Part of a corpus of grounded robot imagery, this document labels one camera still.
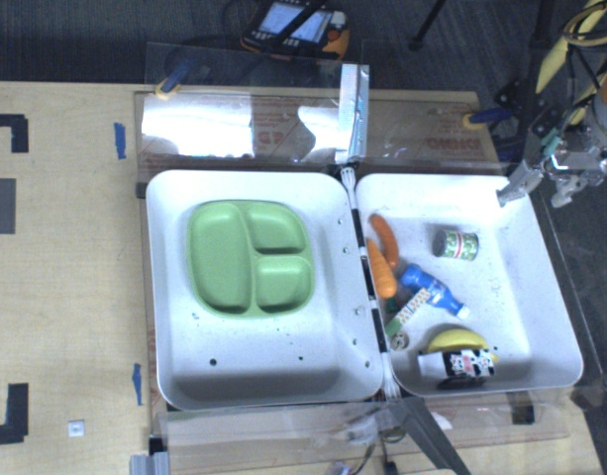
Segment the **gray square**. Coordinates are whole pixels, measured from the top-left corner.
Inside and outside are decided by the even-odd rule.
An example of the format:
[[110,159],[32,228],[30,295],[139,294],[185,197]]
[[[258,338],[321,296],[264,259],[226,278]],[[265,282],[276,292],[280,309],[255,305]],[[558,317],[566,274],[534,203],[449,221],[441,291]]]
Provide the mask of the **gray square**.
[[16,192],[16,179],[0,179],[0,234],[15,233]]

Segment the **gray floor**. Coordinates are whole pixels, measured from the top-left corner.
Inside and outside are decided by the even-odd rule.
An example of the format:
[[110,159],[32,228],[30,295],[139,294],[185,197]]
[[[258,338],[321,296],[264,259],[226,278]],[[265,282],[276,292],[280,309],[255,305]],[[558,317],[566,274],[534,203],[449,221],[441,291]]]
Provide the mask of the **gray floor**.
[[[217,36],[201,44],[221,47],[219,36],[238,36],[252,2],[231,1],[0,0],[0,80],[143,82],[147,43]],[[557,0],[553,39],[586,1]],[[451,0],[424,48],[409,51],[434,2],[332,0],[351,20],[346,60],[370,64],[374,88],[473,90],[491,107],[500,88],[526,75],[539,0]],[[561,73],[544,98],[564,104],[565,86]],[[547,199],[552,188],[538,194]],[[587,360],[574,399],[587,409],[607,472],[607,181],[552,210],[552,220],[568,271],[557,274]]]

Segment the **display screen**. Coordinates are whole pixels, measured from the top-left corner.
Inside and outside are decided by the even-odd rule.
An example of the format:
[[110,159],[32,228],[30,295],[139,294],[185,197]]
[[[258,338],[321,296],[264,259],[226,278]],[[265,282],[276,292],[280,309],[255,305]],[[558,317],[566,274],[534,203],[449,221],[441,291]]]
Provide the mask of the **display screen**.
[[[278,34],[288,25],[288,23],[296,18],[302,10],[303,7],[298,5],[274,2],[261,22],[259,31],[268,32],[269,34]],[[317,43],[321,39],[330,19],[332,19],[331,12],[317,11],[290,37],[292,39],[298,39],[299,41]]]

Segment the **orange carrot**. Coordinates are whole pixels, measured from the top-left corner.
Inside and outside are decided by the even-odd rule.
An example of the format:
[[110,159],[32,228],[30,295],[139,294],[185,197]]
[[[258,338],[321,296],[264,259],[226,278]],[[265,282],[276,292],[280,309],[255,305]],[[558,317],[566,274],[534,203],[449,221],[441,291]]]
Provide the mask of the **orange carrot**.
[[369,267],[373,274],[373,286],[376,294],[382,299],[393,297],[398,290],[398,283],[389,263],[371,239],[366,241],[366,250],[369,253]]
[[375,230],[375,233],[378,234],[378,237],[380,238],[384,258],[389,263],[389,267],[391,269],[395,269],[398,266],[398,261],[400,260],[398,241],[395,238],[395,234],[389,227],[387,221],[384,220],[381,215],[371,215],[369,222]]

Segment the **blue bottle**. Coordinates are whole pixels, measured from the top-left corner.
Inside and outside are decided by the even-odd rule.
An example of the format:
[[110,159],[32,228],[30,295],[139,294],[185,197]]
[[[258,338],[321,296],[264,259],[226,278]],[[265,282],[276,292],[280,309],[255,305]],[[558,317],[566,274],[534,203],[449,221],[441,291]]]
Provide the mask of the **blue bottle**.
[[449,287],[429,273],[424,272],[417,264],[409,264],[400,277],[400,283],[413,292],[422,288],[427,289],[431,293],[431,298],[428,301],[431,306],[444,308],[461,320],[465,319],[470,313],[468,307],[453,297]]

